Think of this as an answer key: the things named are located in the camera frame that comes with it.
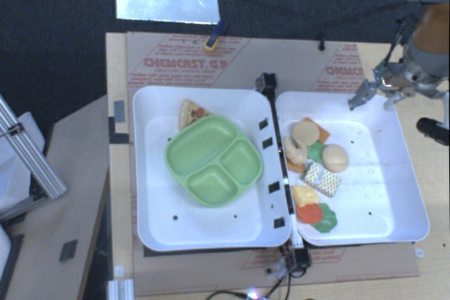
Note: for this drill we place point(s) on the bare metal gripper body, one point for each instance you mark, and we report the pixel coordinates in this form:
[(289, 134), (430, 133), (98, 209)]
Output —
[(410, 80)]

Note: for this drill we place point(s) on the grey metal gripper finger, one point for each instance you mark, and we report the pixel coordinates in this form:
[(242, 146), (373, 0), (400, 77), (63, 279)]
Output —
[(362, 95), (393, 100)]

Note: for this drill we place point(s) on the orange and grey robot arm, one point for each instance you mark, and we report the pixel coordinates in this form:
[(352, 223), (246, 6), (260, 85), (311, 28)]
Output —
[(431, 31)]

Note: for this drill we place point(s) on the orange toy cheese slice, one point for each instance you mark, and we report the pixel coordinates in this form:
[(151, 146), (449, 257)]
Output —
[(323, 131), (294, 167)]

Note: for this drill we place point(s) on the beige round toy bread slice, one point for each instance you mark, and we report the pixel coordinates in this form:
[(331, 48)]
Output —
[(305, 132)]

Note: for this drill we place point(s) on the beige round toy bun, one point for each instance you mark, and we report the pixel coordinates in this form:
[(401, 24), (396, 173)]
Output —
[(335, 158)]

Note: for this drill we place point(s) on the small green toy lettuce leaf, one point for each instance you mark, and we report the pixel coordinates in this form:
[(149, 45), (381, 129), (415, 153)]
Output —
[(315, 151)]

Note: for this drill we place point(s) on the white plastic tray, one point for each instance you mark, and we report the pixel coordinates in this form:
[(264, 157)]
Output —
[(383, 186), (154, 214)]

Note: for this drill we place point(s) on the beige toy croissant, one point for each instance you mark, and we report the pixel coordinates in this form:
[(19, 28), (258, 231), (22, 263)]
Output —
[(294, 151)]

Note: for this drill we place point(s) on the white packet with orange pattern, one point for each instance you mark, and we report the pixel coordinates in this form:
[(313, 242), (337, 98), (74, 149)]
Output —
[(321, 180)]

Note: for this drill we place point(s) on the yellow toy cheese wedge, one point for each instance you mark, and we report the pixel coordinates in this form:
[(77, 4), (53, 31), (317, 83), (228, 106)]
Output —
[(305, 194)]

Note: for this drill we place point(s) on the large green toy lettuce leaf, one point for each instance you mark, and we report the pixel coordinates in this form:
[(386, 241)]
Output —
[(328, 219)]

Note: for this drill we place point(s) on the red toy tomato slice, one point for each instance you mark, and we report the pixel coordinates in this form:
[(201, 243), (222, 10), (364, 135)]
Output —
[(309, 213)]

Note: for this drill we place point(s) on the green divided plate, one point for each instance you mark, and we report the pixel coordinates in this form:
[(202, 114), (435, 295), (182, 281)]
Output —
[(211, 161)]

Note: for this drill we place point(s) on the brown cardboard board red print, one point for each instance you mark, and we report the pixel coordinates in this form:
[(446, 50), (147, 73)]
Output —
[(197, 59)]

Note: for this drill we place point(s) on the toy pizza slice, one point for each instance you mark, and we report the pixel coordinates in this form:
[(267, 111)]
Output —
[(188, 112)]

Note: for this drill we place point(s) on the black cylinder on white bracket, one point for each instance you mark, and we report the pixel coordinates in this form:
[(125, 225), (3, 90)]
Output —
[(433, 130)]

